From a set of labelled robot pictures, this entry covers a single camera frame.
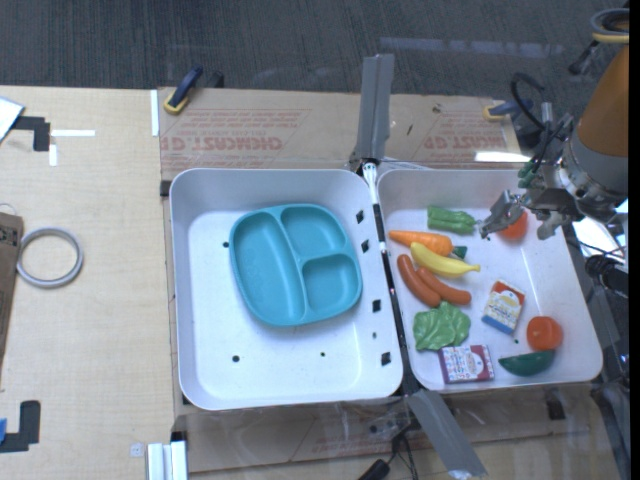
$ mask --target small box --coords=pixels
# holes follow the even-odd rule
[[[491,356],[486,345],[442,347],[438,350],[445,383],[491,380],[494,377]]]
[[[512,334],[518,324],[524,292],[499,280],[493,284],[484,307],[482,321],[506,334]]]

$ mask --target toy carrot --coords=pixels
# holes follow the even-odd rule
[[[429,233],[428,231],[400,231],[396,229],[389,231],[389,238],[401,243],[402,245],[406,245],[407,247],[411,247],[412,242],[418,242],[440,256],[455,254],[459,258],[464,258],[467,253],[466,247],[454,246],[448,236],[440,233]]]

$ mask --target orange cylinder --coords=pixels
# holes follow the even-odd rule
[[[592,151],[629,156],[629,45],[622,47],[602,75],[577,132]]]

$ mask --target wooden table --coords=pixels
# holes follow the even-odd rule
[[[33,151],[28,131],[11,131],[0,145],[0,202],[17,210],[27,232],[69,229],[85,254],[79,277],[65,287],[16,282],[0,418],[7,418],[7,432],[17,432],[25,400],[38,400],[42,416],[37,444],[0,454],[0,477],[145,478],[145,447],[168,442],[175,418],[160,148],[152,135],[150,91],[0,87],[0,96],[23,104],[23,115],[44,117],[52,130],[95,130],[93,137],[56,138],[56,166],[47,153]],[[42,239],[25,262],[44,275],[58,274],[71,256],[66,244]],[[584,396],[571,400],[586,408],[580,428],[589,431],[480,444],[476,450],[491,478],[618,477],[588,386],[578,388]],[[450,478],[433,450],[415,456],[429,478]],[[197,477],[357,478],[375,458]],[[396,461],[389,478],[406,476]]]

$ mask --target brown sausage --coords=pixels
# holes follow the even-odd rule
[[[471,302],[471,293],[467,290],[458,290],[453,286],[443,283],[429,269],[420,267],[417,272],[418,279],[436,292],[443,300],[451,304],[465,305]]]
[[[420,280],[409,255],[401,254],[398,256],[398,270],[409,291],[427,306],[435,308],[442,302],[440,295]]]

